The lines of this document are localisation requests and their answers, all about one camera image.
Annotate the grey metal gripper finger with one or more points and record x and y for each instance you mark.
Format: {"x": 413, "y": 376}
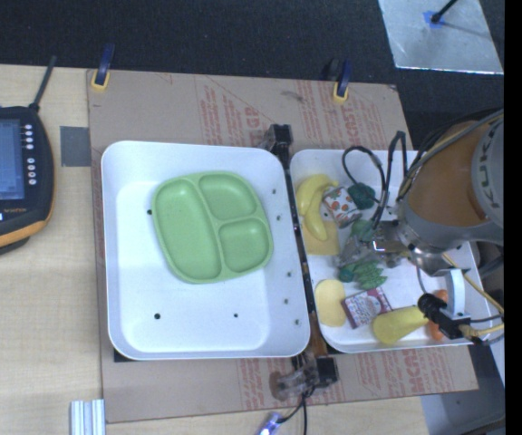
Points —
{"x": 356, "y": 244}
{"x": 351, "y": 259}

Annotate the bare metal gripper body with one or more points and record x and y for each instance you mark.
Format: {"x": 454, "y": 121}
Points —
{"x": 392, "y": 248}

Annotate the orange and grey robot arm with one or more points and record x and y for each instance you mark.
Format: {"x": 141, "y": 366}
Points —
{"x": 451, "y": 188}

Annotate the green leafy toy vegetable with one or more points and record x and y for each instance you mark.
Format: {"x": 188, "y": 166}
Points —
{"x": 369, "y": 275}

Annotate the yellow flat slice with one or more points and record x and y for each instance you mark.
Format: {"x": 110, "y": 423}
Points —
{"x": 322, "y": 246}

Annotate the white plastic tray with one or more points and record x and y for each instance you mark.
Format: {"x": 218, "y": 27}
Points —
{"x": 197, "y": 315}
{"x": 406, "y": 283}

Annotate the white can with orange print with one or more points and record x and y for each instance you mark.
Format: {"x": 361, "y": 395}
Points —
{"x": 341, "y": 204}

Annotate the yellow oval toy food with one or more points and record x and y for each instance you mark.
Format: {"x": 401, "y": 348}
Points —
{"x": 330, "y": 304}

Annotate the dark green broccoli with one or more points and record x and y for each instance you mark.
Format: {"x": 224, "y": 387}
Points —
{"x": 361, "y": 195}

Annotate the pink printed carton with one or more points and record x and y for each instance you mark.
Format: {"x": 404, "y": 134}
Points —
{"x": 367, "y": 307}

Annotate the yellow banana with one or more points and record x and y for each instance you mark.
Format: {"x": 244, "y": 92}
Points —
{"x": 312, "y": 197}

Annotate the yellow cone-shaped toy food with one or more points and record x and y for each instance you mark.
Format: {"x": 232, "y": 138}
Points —
{"x": 397, "y": 326}

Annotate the orange carrot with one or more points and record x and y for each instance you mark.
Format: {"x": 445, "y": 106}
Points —
{"x": 435, "y": 330}

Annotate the green divided plate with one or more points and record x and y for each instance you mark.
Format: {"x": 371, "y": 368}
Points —
{"x": 188, "y": 225}

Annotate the brown cardboard board, red print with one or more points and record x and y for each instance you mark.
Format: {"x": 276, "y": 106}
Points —
{"x": 161, "y": 111}

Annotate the black cylinder on white bracket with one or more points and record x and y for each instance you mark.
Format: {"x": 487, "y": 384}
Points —
{"x": 447, "y": 315}

